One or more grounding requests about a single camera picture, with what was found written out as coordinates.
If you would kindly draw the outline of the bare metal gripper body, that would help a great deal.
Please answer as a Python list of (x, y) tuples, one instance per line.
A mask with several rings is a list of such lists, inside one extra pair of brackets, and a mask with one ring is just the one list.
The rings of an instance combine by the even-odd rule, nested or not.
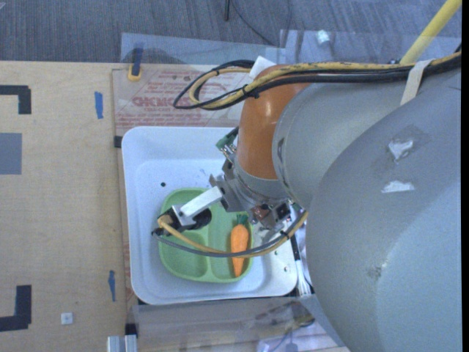
[(226, 211), (246, 212), (265, 229), (278, 231), (291, 217), (292, 202), (279, 180), (255, 177), (233, 166), (221, 175), (212, 175), (209, 182), (221, 191)]

